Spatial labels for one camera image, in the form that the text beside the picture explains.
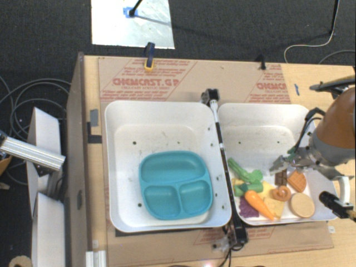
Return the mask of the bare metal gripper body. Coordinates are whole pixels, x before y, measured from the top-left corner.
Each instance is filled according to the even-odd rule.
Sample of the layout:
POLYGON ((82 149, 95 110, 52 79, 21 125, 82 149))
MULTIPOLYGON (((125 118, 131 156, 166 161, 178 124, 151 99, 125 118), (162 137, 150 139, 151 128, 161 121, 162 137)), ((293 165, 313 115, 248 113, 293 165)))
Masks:
POLYGON ((312 154, 309 146, 295 148, 288 150, 288 162, 292 167, 316 167, 319 165, 319 160, 312 154))

